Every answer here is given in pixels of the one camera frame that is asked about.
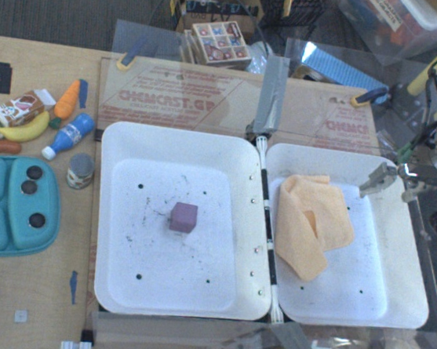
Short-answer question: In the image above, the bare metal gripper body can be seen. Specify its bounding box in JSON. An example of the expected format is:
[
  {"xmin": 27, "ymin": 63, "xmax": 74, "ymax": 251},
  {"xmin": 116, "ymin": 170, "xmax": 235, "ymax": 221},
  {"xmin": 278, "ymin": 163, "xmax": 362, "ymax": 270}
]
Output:
[{"xmin": 394, "ymin": 158, "xmax": 437, "ymax": 197}]

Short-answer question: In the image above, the orange cloth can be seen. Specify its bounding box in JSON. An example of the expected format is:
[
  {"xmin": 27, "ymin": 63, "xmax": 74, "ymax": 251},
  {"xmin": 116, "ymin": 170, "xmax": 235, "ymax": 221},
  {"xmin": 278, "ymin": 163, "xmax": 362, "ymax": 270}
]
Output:
[{"xmin": 268, "ymin": 169, "xmax": 362, "ymax": 289}]

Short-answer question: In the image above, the white plastic tray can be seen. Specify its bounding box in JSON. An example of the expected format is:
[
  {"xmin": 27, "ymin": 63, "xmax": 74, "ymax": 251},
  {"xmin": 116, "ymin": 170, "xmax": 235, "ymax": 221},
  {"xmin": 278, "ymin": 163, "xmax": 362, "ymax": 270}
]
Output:
[
  {"xmin": 80, "ymin": 118, "xmax": 292, "ymax": 333},
  {"xmin": 245, "ymin": 140, "xmax": 437, "ymax": 340}
]

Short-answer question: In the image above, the black and white thin rod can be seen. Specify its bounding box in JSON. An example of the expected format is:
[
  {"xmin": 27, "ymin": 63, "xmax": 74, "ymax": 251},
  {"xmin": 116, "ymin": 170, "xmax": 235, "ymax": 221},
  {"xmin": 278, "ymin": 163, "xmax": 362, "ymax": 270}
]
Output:
[{"xmin": 232, "ymin": 133, "xmax": 308, "ymax": 325}]

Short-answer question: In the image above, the purple cube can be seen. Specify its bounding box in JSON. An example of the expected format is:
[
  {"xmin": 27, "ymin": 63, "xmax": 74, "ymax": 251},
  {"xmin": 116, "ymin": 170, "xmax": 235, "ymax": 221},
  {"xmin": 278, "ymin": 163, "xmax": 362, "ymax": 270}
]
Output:
[{"xmin": 167, "ymin": 200, "xmax": 201, "ymax": 235}]

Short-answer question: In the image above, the brown cardboard board red print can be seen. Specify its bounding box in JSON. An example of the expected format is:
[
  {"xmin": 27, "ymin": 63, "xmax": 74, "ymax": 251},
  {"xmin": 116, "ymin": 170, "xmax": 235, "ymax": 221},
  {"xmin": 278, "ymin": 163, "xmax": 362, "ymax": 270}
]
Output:
[{"xmin": 64, "ymin": 51, "xmax": 391, "ymax": 349}]

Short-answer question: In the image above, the wooden box with picture tiles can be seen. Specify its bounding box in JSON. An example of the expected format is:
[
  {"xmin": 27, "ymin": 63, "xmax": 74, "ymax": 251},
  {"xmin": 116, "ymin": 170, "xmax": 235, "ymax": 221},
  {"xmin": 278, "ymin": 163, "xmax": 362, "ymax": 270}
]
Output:
[{"xmin": 179, "ymin": 14, "xmax": 257, "ymax": 73}]

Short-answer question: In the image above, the brown cardboard box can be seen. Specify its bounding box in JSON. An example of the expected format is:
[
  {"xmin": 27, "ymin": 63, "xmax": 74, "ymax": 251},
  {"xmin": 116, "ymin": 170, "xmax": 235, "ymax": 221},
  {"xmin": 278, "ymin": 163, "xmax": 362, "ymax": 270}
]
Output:
[{"xmin": 166, "ymin": 0, "xmax": 267, "ymax": 44}]

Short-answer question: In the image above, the small grey can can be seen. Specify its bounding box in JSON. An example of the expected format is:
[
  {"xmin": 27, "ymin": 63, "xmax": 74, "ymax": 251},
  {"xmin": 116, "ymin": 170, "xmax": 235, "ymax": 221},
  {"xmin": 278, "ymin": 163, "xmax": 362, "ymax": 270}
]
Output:
[{"xmin": 64, "ymin": 151, "xmax": 97, "ymax": 192}]

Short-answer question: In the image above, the blue plastic bottle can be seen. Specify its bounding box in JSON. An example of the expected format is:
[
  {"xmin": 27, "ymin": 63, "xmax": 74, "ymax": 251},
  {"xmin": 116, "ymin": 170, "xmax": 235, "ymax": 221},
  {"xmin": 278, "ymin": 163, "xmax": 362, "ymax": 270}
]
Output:
[{"xmin": 39, "ymin": 107, "xmax": 98, "ymax": 167}]

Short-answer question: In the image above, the orange carrot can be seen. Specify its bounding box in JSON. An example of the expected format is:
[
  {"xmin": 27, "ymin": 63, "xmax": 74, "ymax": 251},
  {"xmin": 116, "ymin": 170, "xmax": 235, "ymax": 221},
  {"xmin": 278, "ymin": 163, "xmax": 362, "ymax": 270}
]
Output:
[{"xmin": 47, "ymin": 75, "xmax": 83, "ymax": 133}]

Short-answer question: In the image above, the yellow banana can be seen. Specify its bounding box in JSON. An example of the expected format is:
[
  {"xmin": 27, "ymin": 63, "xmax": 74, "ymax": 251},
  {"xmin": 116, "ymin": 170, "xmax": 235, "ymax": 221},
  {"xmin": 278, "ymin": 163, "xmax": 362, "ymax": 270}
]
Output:
[{"xmin": 0, "ymin": 104, "xmax": 53, "ymax": 147}]

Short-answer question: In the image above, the brown and white carton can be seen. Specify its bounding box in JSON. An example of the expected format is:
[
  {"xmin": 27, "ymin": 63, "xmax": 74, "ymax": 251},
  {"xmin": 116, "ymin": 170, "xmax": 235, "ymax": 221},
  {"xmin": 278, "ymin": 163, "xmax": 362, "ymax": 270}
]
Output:
[{"xmin": 0, "ymin": 83, "xmax": 59, "ymax": 134}]

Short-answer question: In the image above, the teal divided plate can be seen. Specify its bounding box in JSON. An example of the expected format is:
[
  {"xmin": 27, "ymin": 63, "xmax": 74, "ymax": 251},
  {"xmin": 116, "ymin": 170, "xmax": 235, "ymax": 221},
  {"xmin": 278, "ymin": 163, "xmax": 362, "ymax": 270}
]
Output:
[{"xmin": 0, "ymin": 153, "xmax": 68, "ymax": 267}]

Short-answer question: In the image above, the black block with thin wires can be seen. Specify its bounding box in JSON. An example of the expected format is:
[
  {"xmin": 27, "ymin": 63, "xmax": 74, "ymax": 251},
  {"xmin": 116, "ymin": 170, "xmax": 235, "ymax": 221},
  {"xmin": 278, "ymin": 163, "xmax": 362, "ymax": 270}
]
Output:
[{"xmin": 243, "ymin": 118, "xmax": 281, "ymax": 146}]

